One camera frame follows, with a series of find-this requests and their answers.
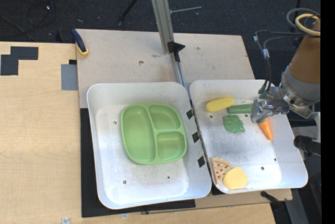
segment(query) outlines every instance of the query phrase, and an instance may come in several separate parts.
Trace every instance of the black square marking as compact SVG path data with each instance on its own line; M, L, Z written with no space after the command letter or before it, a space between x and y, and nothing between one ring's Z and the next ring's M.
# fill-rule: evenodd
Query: black square marking
M205 164L205 159L203 156L201 156L199 159L198 159L198 164L199 164L199 167L202 167L204 164Z
M77 60L76 59L69 59L69 64L70 65L77 65Z
M193 138L193 141L194 143L197 142L199 140L199 135L198 135L198 132L195 132L193 135L192 135L192 138Z
M187 114L189 119L191 119L191 117L193 116L193 112L192 112L191 109L186 114Z
M38 60L38 47L10 47L1 55L0 75L18 75L19 60Z

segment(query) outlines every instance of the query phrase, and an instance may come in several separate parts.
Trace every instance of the black clip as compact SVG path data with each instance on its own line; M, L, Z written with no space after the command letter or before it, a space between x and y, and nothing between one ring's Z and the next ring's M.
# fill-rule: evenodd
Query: black clip
M281 203L277 198L271 196L270 194L268 194L268 193L265 192L265 191L262 191L262 192L261 192L261 196L264 197L264 198L266 198L266 199L268 199L268 200L269 200L270 202L272 202L273 205L275 205L275 206L277 206L277 205L279 205L279 204Z
M179 51L184 49L185 46L176 42L168 42L167 47L169 52L173 53L175 61L180 62Z

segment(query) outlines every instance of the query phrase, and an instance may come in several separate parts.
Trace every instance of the orange carrot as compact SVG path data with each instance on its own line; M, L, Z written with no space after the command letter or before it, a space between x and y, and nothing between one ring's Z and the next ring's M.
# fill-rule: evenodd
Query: orange carrot
M270 122L269 122L269 118L266 118L265 121L260 122L259 126L261 127L261 129L263 130L264 134L266 135L266 137L269 140L272 140L272 131L271 131L271 127L270 127Z

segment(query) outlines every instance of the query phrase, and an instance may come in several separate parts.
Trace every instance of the yellow corn cob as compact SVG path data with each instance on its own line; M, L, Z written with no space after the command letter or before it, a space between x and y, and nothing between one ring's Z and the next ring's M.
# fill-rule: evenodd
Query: yellow corn cob
M206 110L210 113L228 108L234 104L235 100L231 96L214 99L206 104Z

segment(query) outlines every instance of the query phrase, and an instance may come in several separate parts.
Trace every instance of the white plastic tray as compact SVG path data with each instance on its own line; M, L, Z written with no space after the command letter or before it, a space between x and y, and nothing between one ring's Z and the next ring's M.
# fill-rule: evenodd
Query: white plastic tray
M187 112L191 104L187 90L175 82L103 83L87 91L97 193L103 205L111 209L195 199L211 190L211 178L204 159L194 116ZM132 104L157 102L174 107L180 114L187 137L187 152L182 159L166 163L140 165L125 151L120 128L122 110Z
M286 115L269 118L273 140L263 134L250 115L239 115L245 132L228 132L223 125L226 109L209 113L205 105L216 98L232 96L235 105L252 103L258 96L263 80L204 80L190 87L195 114L208 157L219 157L232 166L241 167L248 184L241 189L229 190L220 182L217 188L234 194L276 188L300 188L306 185L308 174L299 150L294 147L294 135Z

